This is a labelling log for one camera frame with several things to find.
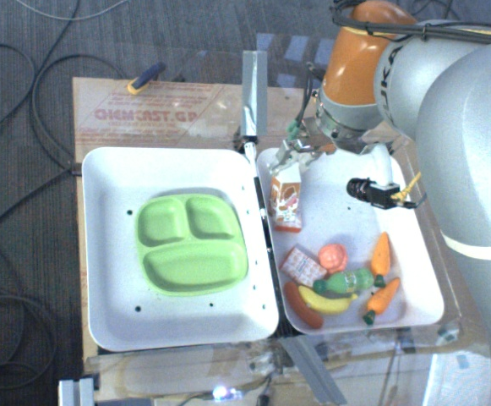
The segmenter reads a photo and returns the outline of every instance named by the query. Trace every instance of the toy sausage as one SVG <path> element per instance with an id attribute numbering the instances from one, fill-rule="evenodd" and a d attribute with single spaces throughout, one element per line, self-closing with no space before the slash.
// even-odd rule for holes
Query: toy sausage
<path id="1" fill-rule="evenodd" d="M 305 301 L 303 301 L 302 296 L 299 294 L 299 290 L 295 282 L 286 282 L 283 286 L 283 292 L 288 304 L 290 304 L 292 309 L 296 311 L 296 314 L 300 319 L 302 319 L 313 329 L 320 329 L 324 325 L 324 318 L 307 307 L 307 304 L 305 304 Z"/>

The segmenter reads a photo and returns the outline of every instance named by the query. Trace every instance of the toy tomato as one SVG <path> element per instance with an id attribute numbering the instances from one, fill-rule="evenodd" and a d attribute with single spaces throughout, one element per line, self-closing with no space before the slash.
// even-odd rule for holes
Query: toy tomato
<path id="1" fill-rule="evenodd" d="M 327 244 L 319 250 L 319 263 L 329 274 L 343 271 L 348 254 L 343 244 Z"/>

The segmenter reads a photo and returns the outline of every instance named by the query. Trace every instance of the white tray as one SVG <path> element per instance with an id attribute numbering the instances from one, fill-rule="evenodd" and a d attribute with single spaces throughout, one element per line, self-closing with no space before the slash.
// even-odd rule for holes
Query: white tray
<path id="1" fill-rule="evenodd" d="M 229 150 L 102 147 L 83 162 L 89 328 L 111 351 L 255 341 L 279 321 L 253 171 Z M 236 210 L 247 276 L 214 294 L 172 297 L 146 282 L 135 213 L 158 195 L 204 192 Z"/>
<path id="2" fill-rule="evenodd" d="M 277 149 L 260 153 L 257 164 L 265 200 L 270 193 L 269 165 L 275 160 Z M 393 179 L 405 187 L 399 165 L 391 158 Z M 349 332 L 363 329 L 380 329 L 401 326 L 418 326 L 435 323 L 444 313 L 444 301 L 440 292 L 428 251 L 423 241 L 413 210 L 373 208 L 369 203 L 356 200 L 346 192 L 351 178 L 377 180 L 379 169 L 370 155 L 358 156 L 346 151 L 337 151 L 331 156 L 322 156 L 310 165 L 302 175 L 300 205 L 303 214 L 303 229 L 300 233 L 279 232 L 270 219 L 274 255 L 281 287 L 290 278 L 279 266 L 288 251 L 296 244 L 316 255 L 329 243 L 346 246 L 347 269 L 368 266 L 377 239 L 381 232 L 390 236 L 392 267 L 386 279 L 401 278 L 401 286 L 388 310 L 377 315 L 369 327 L 362 316 L 365 305 L 374 288 L 360 293 L 346 312 L 325 316 L 319 330 L 308 327 L 283 298 L 289 321 L 300 332 L 324 334 Z"/>

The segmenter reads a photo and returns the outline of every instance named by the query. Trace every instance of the green plate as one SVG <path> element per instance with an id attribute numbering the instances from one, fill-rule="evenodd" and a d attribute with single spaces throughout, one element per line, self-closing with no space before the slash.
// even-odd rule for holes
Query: green plate
<path id="1" fill-rule="evenodd" d="M 165 195 L 148 201 L 136 218 L 136 243 L 145 278 L 164 294 L 219 292 L 247 274 L 236 213 L 214 195 Z"/>

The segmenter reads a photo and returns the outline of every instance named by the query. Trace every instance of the white cable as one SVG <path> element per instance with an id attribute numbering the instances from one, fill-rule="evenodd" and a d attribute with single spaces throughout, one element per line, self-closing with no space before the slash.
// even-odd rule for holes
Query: white cable
<path id="1" fill-rule="evenodd" d="M 36 8 L 33 8 L 29 4 L 23 2 L 22 0 L 15 0 L 15 1 L 18 2 L 19 4 L 21 4 L 22 6 L 28 8 L 29 10 L 31 10 L 31 11 L 39 14 L 39 15 L 43 15 L 43 16 L 45 16 L 47 18 L 60 19 L 61 21 L 84 21 L 86 19 L 92 19 L 92 18 L 101 16 L 103 14 L 106 14 L 107 12 L 110 12 L 112 9 L 115 9 L 117 6 L 120 6 L 120 5 L 122 5 L 124 3 L 127 3 L 127 2 L 131 2 L 132 0 L 122 0 L 121 2 L 117 2 L 117 3 L 113 4 L 109 8 L 106 8 L 106 9 L 101 10 L 100 12 L 97 12 L 96 14 L 86 15 L 84 17 L 77 17 L 77 18 L 58 17 L 56 15 L 47 14 L 47 13 L 42 12 L 42 11 L 36 9 Z"/>

